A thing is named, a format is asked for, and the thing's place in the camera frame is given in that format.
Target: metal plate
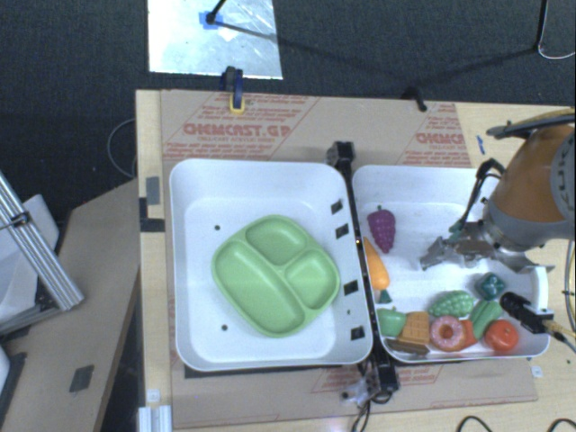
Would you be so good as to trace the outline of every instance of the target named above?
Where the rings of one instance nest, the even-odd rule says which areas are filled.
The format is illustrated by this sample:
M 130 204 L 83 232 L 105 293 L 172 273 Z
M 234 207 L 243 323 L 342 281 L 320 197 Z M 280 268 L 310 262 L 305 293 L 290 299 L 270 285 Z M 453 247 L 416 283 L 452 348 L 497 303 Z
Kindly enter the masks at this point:
M 272 0 L 228 0 L 217 26 L 203 14 L 219 0 L 148 0 L 152 72 L 219 76 L 227 66 L 245 77 L 282 79 Z

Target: dark fabric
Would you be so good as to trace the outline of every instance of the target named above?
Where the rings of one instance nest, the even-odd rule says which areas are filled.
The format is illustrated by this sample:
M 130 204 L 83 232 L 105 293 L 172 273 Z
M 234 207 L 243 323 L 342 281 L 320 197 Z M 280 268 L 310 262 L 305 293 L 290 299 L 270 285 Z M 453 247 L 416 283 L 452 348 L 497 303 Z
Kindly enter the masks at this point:
M 574 104 L 574 57 L 532 50 L 540 0 L 273 1 L 284 80 L 247 91 Z M 551 0 L 551 54 L 574 50 L 575 1 Z M 59 220 L 127 180 L 105 145 L 136 89 L 218 88 L 148 72 L 147 0 L 0 0 L 0 18 L 0 168 Z M 128 169 L 133 141 L 131 127 L 114 141 Z

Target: toy tomato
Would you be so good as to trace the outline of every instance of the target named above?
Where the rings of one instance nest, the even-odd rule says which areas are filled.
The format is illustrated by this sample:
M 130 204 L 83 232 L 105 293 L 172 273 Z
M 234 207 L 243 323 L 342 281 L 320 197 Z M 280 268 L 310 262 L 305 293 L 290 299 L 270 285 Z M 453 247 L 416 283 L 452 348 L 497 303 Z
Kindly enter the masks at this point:
M 484 334 L 484 341 L 494 350 L 508 352 L 518 343 L 518 332 L 507 320 L 496 320 Z

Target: pink donut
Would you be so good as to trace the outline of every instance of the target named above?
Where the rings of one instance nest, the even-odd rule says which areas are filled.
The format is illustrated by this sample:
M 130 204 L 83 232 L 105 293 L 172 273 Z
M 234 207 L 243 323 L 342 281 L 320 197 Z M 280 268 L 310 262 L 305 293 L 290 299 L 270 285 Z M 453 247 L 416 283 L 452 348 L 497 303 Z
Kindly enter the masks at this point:
M 430 340 L 444 352 L 458 352 L 466 340 L 464 325 L 452 315 L 439 317 L 430 325 Z

